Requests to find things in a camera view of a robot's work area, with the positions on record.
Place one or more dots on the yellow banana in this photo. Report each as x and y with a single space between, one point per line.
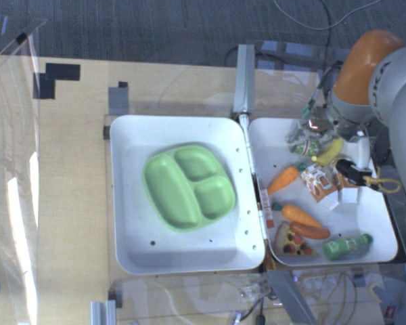
330 154

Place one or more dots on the red sausage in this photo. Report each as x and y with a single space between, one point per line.
311 231

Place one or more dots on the green plastic bottle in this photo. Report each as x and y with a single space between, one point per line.
341 247

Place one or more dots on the green divided plate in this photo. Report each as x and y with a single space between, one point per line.
170 188

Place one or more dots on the green white and red can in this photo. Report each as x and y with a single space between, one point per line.
307 147

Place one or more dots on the pizza slice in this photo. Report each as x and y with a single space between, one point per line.
291 244

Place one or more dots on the black cylinder on white bracket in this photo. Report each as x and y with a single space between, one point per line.
353 173

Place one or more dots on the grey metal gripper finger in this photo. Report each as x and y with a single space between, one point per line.
325 138
296 134

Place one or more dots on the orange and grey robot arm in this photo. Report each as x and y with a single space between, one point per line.
362 76

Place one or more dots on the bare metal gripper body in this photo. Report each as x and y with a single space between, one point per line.
322 122

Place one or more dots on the white plastic tray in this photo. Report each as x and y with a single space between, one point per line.
135 242
358 222

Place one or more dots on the orange carrot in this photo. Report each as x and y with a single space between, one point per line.
299 215
284 178

